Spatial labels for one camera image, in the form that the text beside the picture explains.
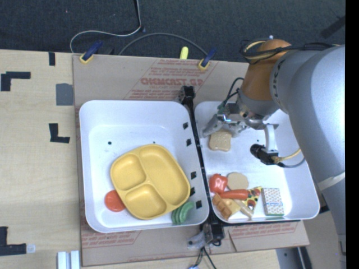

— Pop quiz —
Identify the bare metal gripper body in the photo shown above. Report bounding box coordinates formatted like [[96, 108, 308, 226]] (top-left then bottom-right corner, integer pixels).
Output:
[[217, 102, 280, 131]]

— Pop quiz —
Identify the tan bread slice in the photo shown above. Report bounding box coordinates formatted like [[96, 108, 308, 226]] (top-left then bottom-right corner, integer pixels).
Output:
[[208, 130, 233, 153]]

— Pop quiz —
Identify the tan round biscuit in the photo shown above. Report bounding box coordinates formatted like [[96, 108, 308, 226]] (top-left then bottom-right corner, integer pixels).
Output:
[[226, 172, 250, 191]]

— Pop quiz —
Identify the red bell pepper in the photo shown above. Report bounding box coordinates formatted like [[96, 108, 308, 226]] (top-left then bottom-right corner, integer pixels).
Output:
[[209, 173, 228, 194]]

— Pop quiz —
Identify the orange sausage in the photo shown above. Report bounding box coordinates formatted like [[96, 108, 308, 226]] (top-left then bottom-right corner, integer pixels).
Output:
[[218, 188, 250, 200]]

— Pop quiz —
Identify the pizza slice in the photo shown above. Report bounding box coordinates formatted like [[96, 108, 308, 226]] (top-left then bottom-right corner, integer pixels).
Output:
[[241, 186, 263, 211]]

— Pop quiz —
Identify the yellow divided plate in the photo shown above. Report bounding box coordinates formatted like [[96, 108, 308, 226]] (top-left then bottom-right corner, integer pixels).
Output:
[[109, 143, 191, 221]]

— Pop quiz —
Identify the white plastic tray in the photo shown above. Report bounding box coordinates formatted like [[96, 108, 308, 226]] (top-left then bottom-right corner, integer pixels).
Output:
[[194, 101, 321, 224], [79, 99, 210, 234]]

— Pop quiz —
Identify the white patterned carton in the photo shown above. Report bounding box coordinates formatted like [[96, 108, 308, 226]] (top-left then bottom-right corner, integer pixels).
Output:
[[261, 187, 285, 217]]

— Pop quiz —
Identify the green banana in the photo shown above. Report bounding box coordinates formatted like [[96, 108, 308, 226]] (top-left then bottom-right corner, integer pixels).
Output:
[[171, 201, 195, 226]]

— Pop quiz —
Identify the brown cardboard board red print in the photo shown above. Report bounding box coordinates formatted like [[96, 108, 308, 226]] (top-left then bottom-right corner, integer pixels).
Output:
[[72, 54, 311, 267]]

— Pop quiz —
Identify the orange round disc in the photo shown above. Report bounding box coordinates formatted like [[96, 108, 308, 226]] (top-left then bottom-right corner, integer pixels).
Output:
[[104, 189, 127, 213]]

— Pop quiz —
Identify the black cylinder on white bracket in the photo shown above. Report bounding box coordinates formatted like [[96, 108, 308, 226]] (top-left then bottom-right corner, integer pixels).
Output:
[[250, 123, 280, 166]]

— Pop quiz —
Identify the black block with thin wires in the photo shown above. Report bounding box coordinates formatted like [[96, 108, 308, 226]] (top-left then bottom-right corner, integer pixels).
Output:
[[200, 222, 225, 247], [179, 85, 196, 105]]

